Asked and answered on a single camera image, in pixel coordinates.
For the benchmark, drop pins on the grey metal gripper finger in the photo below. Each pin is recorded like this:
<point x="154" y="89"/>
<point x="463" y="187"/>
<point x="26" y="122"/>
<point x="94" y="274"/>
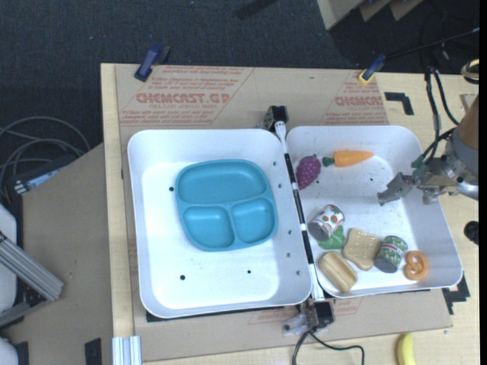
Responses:
<point x="428" y="197"/>
<point x="395" y="188"/>

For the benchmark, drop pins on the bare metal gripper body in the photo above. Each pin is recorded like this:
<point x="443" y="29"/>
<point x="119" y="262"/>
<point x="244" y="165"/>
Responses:
<point x="441" y="181"/>

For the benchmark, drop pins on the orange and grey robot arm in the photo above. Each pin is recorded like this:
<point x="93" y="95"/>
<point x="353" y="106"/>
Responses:
<point x="470" y="135"/>

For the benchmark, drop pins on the white plastic tray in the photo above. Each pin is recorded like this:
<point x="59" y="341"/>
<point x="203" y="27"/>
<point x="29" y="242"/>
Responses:
<point x="160" y="242"/>
<point x="395" y="219"/>

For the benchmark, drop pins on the orange toy carrot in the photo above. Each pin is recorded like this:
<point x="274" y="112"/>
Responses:
<point x="352" y="157"/>

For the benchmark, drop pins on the green can with red band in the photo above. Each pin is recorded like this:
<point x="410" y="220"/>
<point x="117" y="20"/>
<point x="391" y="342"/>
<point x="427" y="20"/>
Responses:
<point x="390" y="255"/>

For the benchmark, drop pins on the tan toy bread slice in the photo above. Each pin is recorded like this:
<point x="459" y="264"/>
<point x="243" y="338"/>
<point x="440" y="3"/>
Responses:
<point x="361" y="247"/>

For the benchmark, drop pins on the orange toy pretzel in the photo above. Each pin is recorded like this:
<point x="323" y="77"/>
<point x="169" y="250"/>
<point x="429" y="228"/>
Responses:
<point x="412" y="270"/>

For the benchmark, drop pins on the white can with fruit print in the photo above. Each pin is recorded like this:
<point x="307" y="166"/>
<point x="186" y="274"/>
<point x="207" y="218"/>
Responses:
<point x="328" y="221"/>

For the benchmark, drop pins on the green toy lettuce leaf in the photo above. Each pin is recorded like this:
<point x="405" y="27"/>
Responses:
<point x="335" y="241"/>

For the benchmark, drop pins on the purple toy grapes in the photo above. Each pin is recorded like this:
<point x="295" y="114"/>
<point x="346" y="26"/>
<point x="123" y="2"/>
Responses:
<point x="307" y="171"/>

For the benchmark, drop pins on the thin black and white rod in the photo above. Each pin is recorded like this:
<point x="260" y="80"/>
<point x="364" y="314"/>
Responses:
<point x="295" y="188"/>

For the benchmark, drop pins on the tan toy hot dog bun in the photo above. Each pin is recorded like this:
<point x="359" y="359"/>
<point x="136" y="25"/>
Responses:
<point x="338" y="271"/>

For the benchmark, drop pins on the yellow banana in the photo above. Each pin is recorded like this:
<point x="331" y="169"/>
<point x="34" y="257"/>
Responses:
<point x="405" y="350"/>

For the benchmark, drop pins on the blue divided plate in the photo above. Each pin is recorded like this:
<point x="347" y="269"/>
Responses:
<point x="220" y="204"/>

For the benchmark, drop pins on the brown cardboard board, red print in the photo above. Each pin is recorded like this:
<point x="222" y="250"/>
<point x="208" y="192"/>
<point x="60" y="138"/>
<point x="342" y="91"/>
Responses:
<point x="236" y="97"/>

